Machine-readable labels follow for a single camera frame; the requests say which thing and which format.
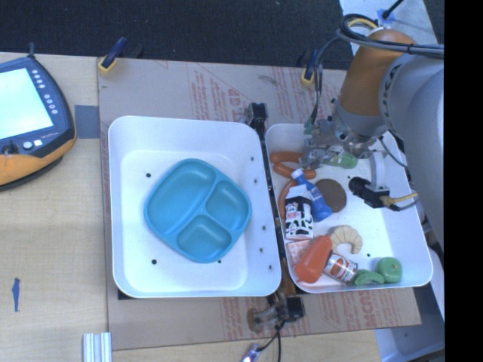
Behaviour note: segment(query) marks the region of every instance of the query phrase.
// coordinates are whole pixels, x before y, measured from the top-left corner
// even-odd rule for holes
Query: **black fabric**
[[[445,0],[424,2],[444,44]],[[0,51],[34,42],[36,54],[103,56],[125,36],[125,53],[140,44],[146,59],[295,66],[335,36],[341,15],[339,0],[0,0]],[[351,59],[338,41],[324,67]]]

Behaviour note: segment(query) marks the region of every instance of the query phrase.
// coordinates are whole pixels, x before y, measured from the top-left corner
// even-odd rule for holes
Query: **croissant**
[[[351,253],[359,253],[362,248],[361,235],[350,225],[340,225],[331,235],[332,250],[337,252],[337,246],[342,243],[351,244]]]

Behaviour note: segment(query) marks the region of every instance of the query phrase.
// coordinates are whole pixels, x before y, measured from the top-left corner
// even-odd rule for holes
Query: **green vegetable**
[[[371,284],[371,283],[384,284],[384,277],[381,274],[378,274],[377,272],[366,271],[365,269],[361,269],[357,271],[354,278],[354,284],[356,286],[362,286],[364,284]]]
[[[383,276],[386,283],[398,283],[402,277],[402,266],[394,257],[383,257],[376,264],[376,272]]]

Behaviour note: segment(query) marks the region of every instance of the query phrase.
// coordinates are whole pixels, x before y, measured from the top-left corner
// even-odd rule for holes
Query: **brown round patty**
[[[325,203],[331,207],[332,212],[340,212],[347,204],[347,195],[344,188],[333,179],[320,179],[315,183],[322,193]]]

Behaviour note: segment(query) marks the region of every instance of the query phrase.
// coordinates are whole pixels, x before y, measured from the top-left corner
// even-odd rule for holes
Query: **wooden table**
[[[0,53],[0,63],[25,54]],[[67,101],[98,106],[97,58],[35,55]],[[0,192],[0,360],[82,360],[82,335],[109,331],[99,139],[53,170]],[[18,311],[12,287],[20,280]],[[267,339],[260,339],[264,345]],[[115,351],[120,361],[237,361],[253,341]],[[276,340],[259,362],[276,361]],[[379,360],[373,330],[284,337],[281,360]]]

